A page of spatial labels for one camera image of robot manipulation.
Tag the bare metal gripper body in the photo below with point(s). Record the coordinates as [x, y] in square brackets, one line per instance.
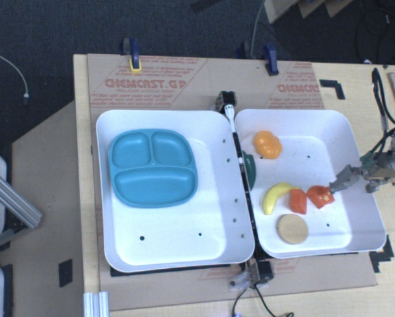
[387, 167]

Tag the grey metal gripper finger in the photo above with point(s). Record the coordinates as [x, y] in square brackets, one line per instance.
[346, 178]
[374, 186]

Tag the white plastic tray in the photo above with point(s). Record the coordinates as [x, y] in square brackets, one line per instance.
[336, 150]
[171, 236]

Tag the tan round biscuit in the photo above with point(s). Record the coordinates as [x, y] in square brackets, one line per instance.
[292, 228]

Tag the yellow banana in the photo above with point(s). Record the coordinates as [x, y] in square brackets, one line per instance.
[271, 197]

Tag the orange toy bread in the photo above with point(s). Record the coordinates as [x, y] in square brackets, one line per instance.
[267, 145]

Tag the dark green bowl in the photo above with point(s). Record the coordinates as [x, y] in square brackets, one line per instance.
[250, 170]

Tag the thin black and white rod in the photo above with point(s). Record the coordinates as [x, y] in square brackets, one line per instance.
[240, 161]

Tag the brown cardboard board, red print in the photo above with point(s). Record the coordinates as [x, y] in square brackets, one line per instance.
[191, 78]

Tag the blue divided plate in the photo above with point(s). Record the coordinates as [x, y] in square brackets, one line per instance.
[154, 180]

